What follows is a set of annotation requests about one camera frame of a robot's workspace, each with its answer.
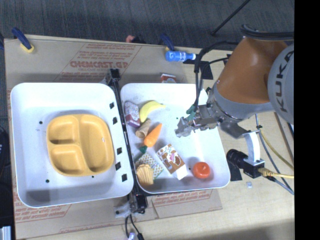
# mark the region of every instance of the blue cylinder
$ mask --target blue cylinder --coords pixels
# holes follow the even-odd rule
[[[194,53],[186,53],[185,51],[168,50],[165,53],[165,59],[168,62],[185,62],[186,60],[195,60],[196,55]]]

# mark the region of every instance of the table surface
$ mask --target table surface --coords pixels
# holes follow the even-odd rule
[[[145,45],[146,57],[151,53],[153,59],[146,59],[142,62],[135,61],[136,76],[146,74],[145,69],[153,68],[153,71],[147,73],[152,74],[158,70],[157,61],[165,60],[163,56],[154,51],[159,50],[157,45]],[[199,53],[200,49],[177,47],[178,50],[187,51],[189,53]],[[226,57],[230,54],[224,50],[213,50],[203,57],[204,61],[212,61]],[[195,74],[193,66],[183,64],[181,62],[171,62],[175,67],[179,67],[183,72],[185,83],[194,83]],[[214,80],[205,80],[204,89],[212,87],[214,81],[218,78],[224,67],[223,62],[211,65]],[[7,85],[15,85],[15,74],[19,72],[7,72]],[[128,74],[125,82],[130,82],[133,75]],[[259,114],[259,123],[262,125],[264,135],[271,145],[286,160],[293,164],[293,139],[288,136],[288,130],[283,129],[281,125],[283,120],[278,120],[277,115],[271,112]],[[241,122],[240,126],[248,130],[256,128],[256,119],[254,116]],[[236,149],[244,153],[248,153],[247,144],[244,138],[234,139],[221,131],[220,137],[223,149],[226,152],[230,149]],[[265,167],[271,171],[275,171],[272,163],[268,159],[265,150],[260,142],[261,158],[265,160]],[[275,164],[282,174],[293,175],[294,172],[285,165],[277,156],[270,153]],[[295,198],[287,190],[280,185],[269,181],[263,177],[252,179],[241,172],[242,180],[231,181],[226,187],[219,188],[218,193],[222,203],[221,210],[196,213],[191,215],[183,215],[178,217],[170,217],[159,220],[149,220],[135,223],[136,227],[143,234],[143,237],[153,240],[166,239],[219,239],[219,240],[292,240],[295,238]],[[294,180],[286,179],[288,184],[294,189]],[[50,236],[42,236],[43,240],[55,239],[117,239],[124,240],[125,227],[123,225],[96,228],[65,234],[57,234]]]

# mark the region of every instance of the carrot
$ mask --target carrot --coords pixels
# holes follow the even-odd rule
[[[158,140],[162,128],[162,123],[159,123],[145,138],[143,144],[148,148],[152,147]]]

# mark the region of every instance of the black pole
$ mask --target black pole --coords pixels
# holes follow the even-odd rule
[[[235,16],[247,3],[251,0],[245,0],[243,4],[241,4],[224,22],[220,24],[215,30],[213,30],[210,34],[214,36],[219,29],[221,29],[233,16]]]

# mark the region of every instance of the gray floor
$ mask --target gray floor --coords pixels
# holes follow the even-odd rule
[[[294,31],[295,0],[252,0],[211,36],[244,1],[0,0],[0,32],[13,38],[11,29],[17,27],[25,34],[119,42],[127,35],[140,35],[148,44],[158,44],[160,34],[166,33],[176,46],[204,48],[217,41],[240,41],[242,24],[260,31]],[[4,53],[0,51],[0,126],[8,131],[6,97]],[[3,169],[0,182],[11,184],[10,166]]]

